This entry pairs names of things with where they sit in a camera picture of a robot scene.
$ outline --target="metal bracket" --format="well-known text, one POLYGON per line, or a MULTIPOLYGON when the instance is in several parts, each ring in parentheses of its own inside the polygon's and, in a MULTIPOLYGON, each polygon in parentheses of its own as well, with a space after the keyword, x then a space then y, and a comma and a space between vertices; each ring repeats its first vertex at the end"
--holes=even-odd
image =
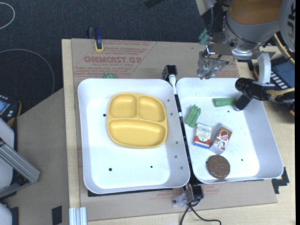
POLYGON ((272 185, 273 185, 275 194, 279 194, 279 186, 287 186, 287 184, 290 182, 289 177, 287 176, 285 167, 283 169, 284 170, 281 175, 281 179, 272 179, 272 185))
POLYGON ((88 225, 86 207, 69 209, 69 225, 88 225))
POLYGON ((0 158, 11 165, 29 182, 35 183, 38 181, 40 171, 24 159, 18 152, 8 146, 2 138, 0 138, 0 158))
POLYGON ((181 194, 172 197, 172 207, 183 207, 184 205, 190 203, 194 199, 193 189, 189 185, 181 194))

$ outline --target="black device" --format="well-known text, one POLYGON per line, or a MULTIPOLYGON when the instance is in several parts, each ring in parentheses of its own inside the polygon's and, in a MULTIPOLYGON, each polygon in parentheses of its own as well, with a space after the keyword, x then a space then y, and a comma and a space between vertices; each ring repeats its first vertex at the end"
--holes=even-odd
MULTIPOLYGON (((259 76, 259 67, 253 70, 256 78, 259 76)), ((271 60, 270 82, 275 85, 277 90, 285 90, 295 87, 295 66, 285 57, 271 60)), ((281 97, 289 107, 290 113, 295 116, 295 92, 290 92, 281 97)))
POLYGON ((21 114, 21 102, 13 96, 0 92, 0 117, 11 127, 21 114))

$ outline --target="table surface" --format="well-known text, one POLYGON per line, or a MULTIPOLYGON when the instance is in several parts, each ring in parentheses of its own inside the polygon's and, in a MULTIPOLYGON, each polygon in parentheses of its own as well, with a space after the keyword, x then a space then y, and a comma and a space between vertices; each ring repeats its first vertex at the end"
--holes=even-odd
MULTIPOLYGON (((169 43, 170 46, 191 46, 190 43, 169 43)), ((266 48, 265 51, 276 51, 275 47, 266 48)), ((74 112, 74 82, 72 65, 72 43, 70 39, 62 40, 64 97, 66 113, 67 136, 67 166, 69 184, 69 205, 79 208, 80 189, 77 159, 76 125, 74 112)), ((241 77, 253 77, 244 63, 237 62, 241 77)), ((271 102, 264 102, 264 107, 270 122, 274 138, 288 174, 289 183, 279 188, 277 203, 254 205, 244 207, 223 208, 216 210, 202 210, 199 215, 205 219, 219 219, 222 224, 296 224, 295 215, 295 123, 285 109, 271 102)), ((91 221, 89 225, 114 225, 114 224, 179 224, 182 213, 168 213, 140 217, 119 218, 110 220, 91 221)), ((188 212, 184 224, 199 224, 199 218, 188 212)))

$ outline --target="black connector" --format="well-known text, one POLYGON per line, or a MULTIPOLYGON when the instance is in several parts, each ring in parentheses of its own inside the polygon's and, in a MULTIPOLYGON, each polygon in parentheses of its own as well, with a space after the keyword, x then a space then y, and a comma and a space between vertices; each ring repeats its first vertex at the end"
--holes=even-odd
POLYGON ((266 91, 276 89, 273 84, 261 85, 250 78, 239 78, 235 83, 235 88, 249 98, 255 98, 260 101, 268 101, 270 96, 266 91))
POLYGON ((192 185, 192 190, 194 194, 194 198, 196 200, 201 200, 204 198, 203 191, 200 185, 192 185))
POLYGON ((166 80, 167 82, 169 81, 169 75, 177 75, 177 68, 176 65, 166 65, 163 73, 162 73, 162 78, 166 80))

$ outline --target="chocolate cookie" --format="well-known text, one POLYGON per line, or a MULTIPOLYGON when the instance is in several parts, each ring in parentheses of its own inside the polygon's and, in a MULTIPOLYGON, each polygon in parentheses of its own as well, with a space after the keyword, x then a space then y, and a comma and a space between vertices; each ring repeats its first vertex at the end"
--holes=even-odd
POLYGON ((207 169, 213 177, 225 178, 230 172, 230 164, 225 157, 213 155, 207 161, 207 169))

